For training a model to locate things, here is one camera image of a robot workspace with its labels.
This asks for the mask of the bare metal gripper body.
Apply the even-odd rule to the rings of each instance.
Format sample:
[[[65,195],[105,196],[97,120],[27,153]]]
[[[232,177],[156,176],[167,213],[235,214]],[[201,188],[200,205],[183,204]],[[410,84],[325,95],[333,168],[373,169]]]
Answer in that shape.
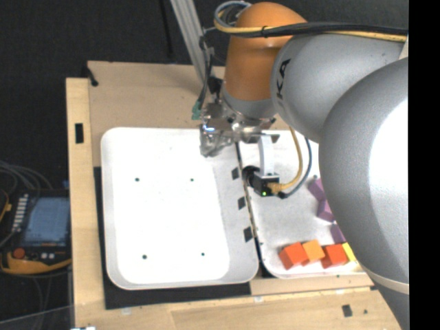
[[[227,103],[208,103],[201,112],[200,130],[215,135],[223,133],[232,142],[255,143],[268,130],[276,118],[250,118],[233,110]]]

